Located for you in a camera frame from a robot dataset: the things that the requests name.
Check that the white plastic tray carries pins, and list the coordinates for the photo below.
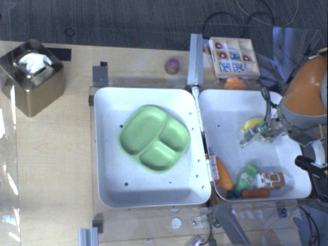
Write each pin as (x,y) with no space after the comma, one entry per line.
(115,188)
(230,111)

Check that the orange toy fruit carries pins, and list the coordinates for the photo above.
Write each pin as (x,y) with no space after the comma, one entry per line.
(234,84)

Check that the orange carrot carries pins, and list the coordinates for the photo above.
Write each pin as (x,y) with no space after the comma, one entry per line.
(224,175)

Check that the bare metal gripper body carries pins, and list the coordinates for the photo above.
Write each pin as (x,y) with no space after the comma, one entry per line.
(274,129)

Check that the brown and white carton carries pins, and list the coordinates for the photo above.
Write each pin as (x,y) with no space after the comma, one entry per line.
(270,180)

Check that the clear plastic packet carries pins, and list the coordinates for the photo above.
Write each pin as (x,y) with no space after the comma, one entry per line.
(201,221)

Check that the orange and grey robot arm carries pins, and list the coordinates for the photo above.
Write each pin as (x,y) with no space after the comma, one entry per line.
(305,96)

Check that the black cylinder on white bracket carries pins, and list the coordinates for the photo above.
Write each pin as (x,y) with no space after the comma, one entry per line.
(307,163)

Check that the brown sausage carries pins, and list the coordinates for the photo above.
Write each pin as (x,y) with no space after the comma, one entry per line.
(256,193)

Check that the white round disc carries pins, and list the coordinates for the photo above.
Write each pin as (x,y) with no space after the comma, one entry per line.
(176,223)

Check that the thin black and white rod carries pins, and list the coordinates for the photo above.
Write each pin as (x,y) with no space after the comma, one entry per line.
(200,111)

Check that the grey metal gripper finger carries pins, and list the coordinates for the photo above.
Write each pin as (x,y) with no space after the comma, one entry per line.
(252,131)
(245,140)

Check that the orange and white packet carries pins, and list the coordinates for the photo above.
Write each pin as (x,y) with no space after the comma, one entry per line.
(213,164)

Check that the wooden noughts and crosses box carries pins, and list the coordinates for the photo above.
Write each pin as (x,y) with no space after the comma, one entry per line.
(234,58)

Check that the gold tissue box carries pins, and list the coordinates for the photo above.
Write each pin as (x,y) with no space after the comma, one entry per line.
(38,96)

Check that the purple egg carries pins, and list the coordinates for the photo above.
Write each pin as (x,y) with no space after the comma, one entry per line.
(172,66)

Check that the green plastic bottle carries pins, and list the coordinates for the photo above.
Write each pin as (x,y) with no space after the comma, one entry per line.
(244,179)

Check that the yellow banana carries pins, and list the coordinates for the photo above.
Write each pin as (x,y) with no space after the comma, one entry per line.
(252,123)

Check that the green divided plate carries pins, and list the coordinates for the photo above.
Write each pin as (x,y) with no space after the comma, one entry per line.
(143,129)

